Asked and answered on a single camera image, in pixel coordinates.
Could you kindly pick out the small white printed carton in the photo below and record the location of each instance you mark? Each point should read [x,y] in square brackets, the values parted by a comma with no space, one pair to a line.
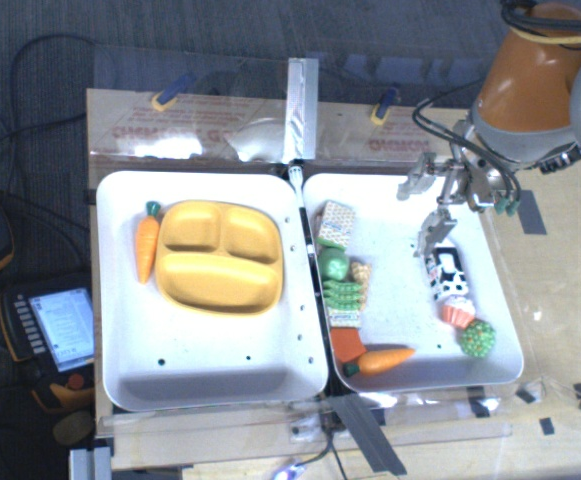
[345,318]

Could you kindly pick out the black and white cow carton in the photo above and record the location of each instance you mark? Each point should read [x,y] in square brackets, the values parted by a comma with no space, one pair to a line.
[447,273]

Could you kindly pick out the orange carrot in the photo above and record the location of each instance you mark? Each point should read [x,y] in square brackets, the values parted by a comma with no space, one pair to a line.
[146,243]
[382,360]

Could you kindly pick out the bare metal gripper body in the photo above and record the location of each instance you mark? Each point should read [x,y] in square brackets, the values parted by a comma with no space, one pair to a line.
[475,183]

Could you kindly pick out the green ball with orange dots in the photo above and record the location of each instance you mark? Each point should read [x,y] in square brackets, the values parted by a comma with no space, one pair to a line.
[477,339]

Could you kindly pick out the green pea pods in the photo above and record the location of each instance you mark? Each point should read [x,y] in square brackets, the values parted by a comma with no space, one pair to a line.
[342,292]

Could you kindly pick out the white plastic tray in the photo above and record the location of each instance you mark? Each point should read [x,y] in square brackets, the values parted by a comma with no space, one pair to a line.
[400,288]
[210,358]

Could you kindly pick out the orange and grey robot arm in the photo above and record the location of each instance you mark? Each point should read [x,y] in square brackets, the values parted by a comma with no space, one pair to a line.
[525,88]

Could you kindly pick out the yellow divided plate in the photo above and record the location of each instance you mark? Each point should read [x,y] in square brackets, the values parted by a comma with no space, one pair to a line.
[220,268]

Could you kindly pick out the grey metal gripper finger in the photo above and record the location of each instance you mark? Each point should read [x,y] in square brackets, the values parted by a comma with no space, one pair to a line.
[436,228]
[417,175]

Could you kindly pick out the green apple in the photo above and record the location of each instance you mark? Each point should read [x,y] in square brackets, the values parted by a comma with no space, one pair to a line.
[333,264]

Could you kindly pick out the yellow waffle cone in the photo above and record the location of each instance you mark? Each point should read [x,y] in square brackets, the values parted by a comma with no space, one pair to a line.
[361,274]

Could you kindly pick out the orange block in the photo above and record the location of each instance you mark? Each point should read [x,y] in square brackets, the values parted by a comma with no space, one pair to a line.
[346,344]

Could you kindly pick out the white patterned carton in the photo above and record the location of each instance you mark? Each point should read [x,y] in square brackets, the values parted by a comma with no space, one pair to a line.
[336,223]

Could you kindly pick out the pink cupcake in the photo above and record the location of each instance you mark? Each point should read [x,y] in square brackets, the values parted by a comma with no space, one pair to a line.
[459,313]

